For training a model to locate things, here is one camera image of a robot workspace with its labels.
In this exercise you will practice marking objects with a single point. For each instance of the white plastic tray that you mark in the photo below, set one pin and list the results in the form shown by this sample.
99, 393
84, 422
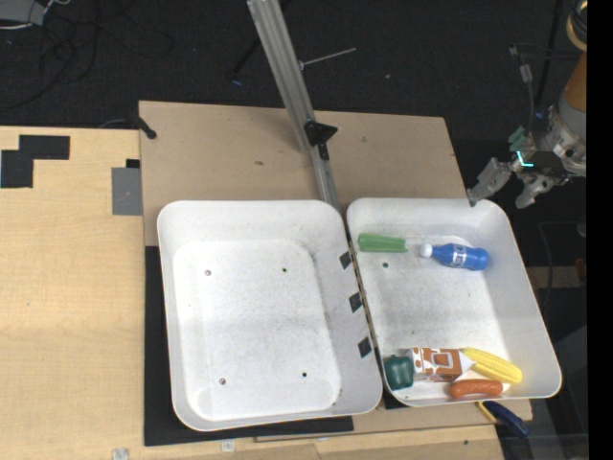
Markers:
254, 324
445, 309

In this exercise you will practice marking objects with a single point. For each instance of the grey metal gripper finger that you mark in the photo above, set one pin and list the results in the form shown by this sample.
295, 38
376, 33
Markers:
532, 190
489, 180

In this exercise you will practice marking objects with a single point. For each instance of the orange sausage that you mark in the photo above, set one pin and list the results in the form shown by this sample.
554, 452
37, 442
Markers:
475, 389

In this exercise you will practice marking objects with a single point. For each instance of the blue bottle with white cap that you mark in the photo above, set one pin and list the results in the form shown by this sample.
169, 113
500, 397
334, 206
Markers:
460, 256

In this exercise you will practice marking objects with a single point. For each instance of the yellow corn cob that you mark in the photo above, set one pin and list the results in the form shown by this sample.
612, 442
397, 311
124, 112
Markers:
495, 366

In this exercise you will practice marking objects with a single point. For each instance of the green bell pepper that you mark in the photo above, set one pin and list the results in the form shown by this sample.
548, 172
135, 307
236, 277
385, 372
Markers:
399, 373

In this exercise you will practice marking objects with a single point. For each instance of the orange and white carton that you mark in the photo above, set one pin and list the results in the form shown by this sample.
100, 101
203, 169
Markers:
438, 363

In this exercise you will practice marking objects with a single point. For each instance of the brown cardboard board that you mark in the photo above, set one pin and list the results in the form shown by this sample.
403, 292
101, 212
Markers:
230, 156

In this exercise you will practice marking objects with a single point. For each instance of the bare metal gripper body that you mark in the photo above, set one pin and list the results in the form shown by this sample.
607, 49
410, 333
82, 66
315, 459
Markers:
555, 154

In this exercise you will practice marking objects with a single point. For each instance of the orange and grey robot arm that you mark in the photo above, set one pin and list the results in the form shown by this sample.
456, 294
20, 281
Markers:
577, 84

